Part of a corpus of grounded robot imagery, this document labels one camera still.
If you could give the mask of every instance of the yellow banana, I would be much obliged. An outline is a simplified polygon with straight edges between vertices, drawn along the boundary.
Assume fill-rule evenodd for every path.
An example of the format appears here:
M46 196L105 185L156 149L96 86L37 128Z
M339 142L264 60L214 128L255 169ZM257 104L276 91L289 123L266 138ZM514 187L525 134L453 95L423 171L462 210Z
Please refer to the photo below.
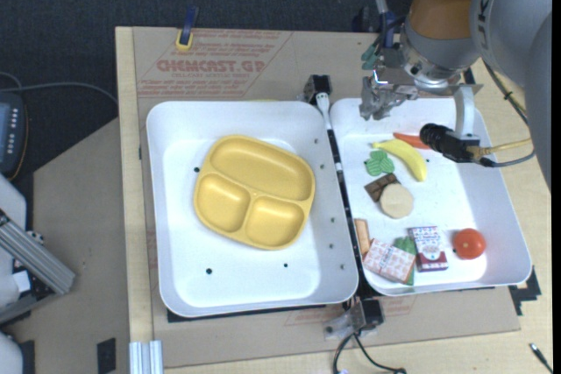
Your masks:
M390 139L384 142L374 142L374 148L380 148L403 160L415 178L424 181L427 177L427 163L415 147L401 139Z

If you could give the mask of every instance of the yellow divided plate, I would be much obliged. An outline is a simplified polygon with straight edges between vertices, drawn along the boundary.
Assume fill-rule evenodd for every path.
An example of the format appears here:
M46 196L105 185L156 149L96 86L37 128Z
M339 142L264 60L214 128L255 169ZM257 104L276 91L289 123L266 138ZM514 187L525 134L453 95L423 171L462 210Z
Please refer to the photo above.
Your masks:
M209 150L195 184L199 219L266 250L286 248L308 220L316 180L306 161L276 145L232 135Z

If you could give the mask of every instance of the round beige object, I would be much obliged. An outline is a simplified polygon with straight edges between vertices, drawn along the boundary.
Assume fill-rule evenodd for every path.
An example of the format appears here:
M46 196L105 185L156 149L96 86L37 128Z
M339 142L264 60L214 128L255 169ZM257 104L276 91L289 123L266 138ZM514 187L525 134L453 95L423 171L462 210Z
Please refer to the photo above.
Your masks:
M388 184L382 190L380 206L386 215L403 218L413 210L413 195L401 184Z

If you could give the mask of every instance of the red chili pepper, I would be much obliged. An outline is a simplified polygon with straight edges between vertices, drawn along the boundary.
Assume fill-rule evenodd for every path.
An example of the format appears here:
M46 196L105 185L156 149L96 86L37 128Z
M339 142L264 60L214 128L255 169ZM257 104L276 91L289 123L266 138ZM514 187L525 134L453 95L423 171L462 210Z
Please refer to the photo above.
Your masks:
M430 147L426 145L419 136L415 136L412 134L402 134L400 132L394 133L394 138L403 140L407 142L409 145L414 146L415 148L421 148L423 150L429 150Z

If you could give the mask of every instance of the table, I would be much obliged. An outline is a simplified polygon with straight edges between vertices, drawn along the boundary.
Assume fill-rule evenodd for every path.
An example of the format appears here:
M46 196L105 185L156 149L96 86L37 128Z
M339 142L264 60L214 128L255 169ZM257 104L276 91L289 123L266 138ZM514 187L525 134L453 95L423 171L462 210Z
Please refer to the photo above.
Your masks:
M294 81L305 80L317 70L345 74L333 80L333 91L340 96L358 96L360 71L350 70L359 64L359 56L373 41L362 33L291 32L295 42L282 65L296 75ZM152 296L150 292L146 217L142 183L142 166L138 158L140 125L135 70L135 42L132 27L116 29L119 122L123 167L124 230L126 241L127 290L129 325L132 342L149 342L154 338ZM483 115L489 136L495 143L522 140L528 130L493 85L483 64L472 68L477 83L485 87L476 95L476 106ZM286 88L286 94L302 91L301 86ZM522 91L512 86L518 98ZM499 159L509 159L505 152ZM550 192L532 159L518 166L502 169L515 212L521 223L532 257L541 295L536 301L522 305L521 329L515 332L476 335L427 342L391 344L371 348L373 358L390 366L404 366L415 372L540 372L545 368L532 354L534 342L552 364L552 270ZM230 363L212 363L166 369L173 374L215 372L330 372L332 351L308 354L263 357ZM347 349L339 359L339 368L350 372L372 372L372 365L359 349Z

